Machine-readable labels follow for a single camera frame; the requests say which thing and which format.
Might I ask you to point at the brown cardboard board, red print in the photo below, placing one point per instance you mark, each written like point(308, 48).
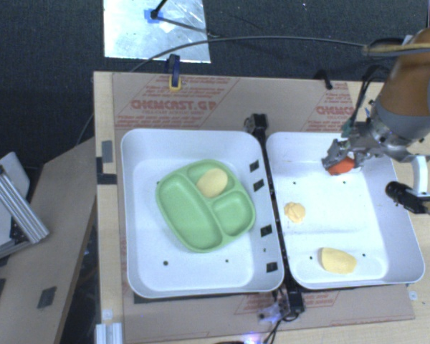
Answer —
point(290, 102)

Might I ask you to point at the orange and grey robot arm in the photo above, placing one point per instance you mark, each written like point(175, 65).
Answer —
point(405, 84)

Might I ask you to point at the yellow oval bread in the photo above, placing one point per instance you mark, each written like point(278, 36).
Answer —
point(212, 183)
point(337, 261)

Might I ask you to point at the small yellow lumpy pastry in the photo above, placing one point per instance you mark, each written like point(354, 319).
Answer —
point(295, 212)

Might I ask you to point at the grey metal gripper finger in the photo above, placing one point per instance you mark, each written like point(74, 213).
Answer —
point(335, 154)
point(358, 161)

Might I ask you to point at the orange carrot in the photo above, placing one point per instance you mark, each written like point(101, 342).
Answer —
point(341, 167)

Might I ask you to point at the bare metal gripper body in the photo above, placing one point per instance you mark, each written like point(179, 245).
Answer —
point(378, 143)

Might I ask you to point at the black cylinder on white bracket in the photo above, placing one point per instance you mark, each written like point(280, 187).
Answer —
point(403, 194)

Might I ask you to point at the green divided plate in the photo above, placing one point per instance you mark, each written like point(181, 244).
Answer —
point(186, 213)

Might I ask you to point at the white plastic tray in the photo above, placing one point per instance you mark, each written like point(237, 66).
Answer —
point(200, 278)
point(347, 220)

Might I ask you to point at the thin black rod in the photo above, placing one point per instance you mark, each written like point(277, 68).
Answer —
point(275, 206)

